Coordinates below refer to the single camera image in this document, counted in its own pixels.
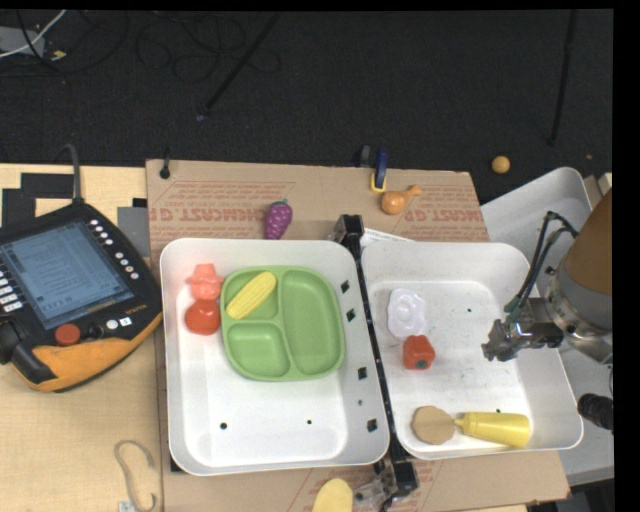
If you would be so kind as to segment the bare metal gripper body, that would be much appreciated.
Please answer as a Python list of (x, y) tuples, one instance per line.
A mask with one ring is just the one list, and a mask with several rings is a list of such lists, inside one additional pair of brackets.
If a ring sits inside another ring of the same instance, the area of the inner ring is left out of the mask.
[(611, 364), (612, 298), (579, 285), (551, 285), (542, 298), (527, 300), (513, 335), (522, 348), (566, 344), (599, 364)]

